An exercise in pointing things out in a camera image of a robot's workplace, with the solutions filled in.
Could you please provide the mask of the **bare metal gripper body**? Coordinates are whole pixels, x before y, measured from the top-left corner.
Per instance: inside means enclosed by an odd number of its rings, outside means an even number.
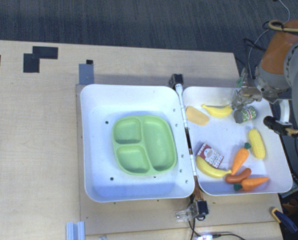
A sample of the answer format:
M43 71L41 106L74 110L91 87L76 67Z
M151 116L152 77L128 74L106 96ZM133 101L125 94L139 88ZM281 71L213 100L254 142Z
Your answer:
M256 68L254 78L252 78L250 72L244 68L238 87L241 101L242 98L253 98L257 102L265 99L275 104L279 95L288 90L288 83L283 74L269 73L263 68Z

